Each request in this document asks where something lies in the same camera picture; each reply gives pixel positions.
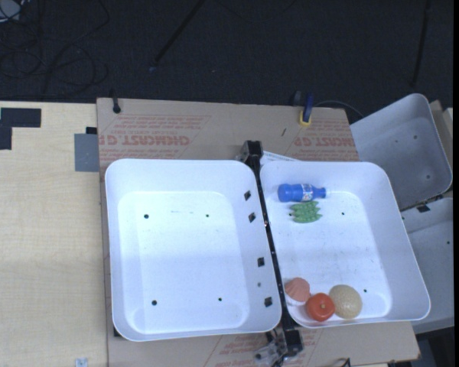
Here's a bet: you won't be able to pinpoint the brown cardboard board red print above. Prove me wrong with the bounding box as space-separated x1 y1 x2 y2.
96 97 422 367

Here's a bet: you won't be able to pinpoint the blue plastic bottle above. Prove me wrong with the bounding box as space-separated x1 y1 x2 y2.
277 183 327 203

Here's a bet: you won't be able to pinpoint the thin black rod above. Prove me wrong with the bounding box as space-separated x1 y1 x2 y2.
251 154 295 333

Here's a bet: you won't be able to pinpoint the green pea pods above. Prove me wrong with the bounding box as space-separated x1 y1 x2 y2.
289 200 324 224

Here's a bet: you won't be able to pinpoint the white plastic tray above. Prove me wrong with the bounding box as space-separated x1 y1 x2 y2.
349 93 454 212
400 196 454 335
259 160 432 329
104 158 283 343

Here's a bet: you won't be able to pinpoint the pink scallop shell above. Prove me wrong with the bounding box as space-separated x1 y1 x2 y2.
284 277 311 303

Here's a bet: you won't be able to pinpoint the red tomato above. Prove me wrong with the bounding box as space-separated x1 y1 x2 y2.
305 292 336 323

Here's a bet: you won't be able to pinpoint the beige round bun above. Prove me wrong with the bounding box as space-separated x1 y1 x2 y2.
328 284 363 320

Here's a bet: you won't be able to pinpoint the black block with thin wires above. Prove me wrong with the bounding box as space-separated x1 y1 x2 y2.
281 328 304 356
240 140 263 164

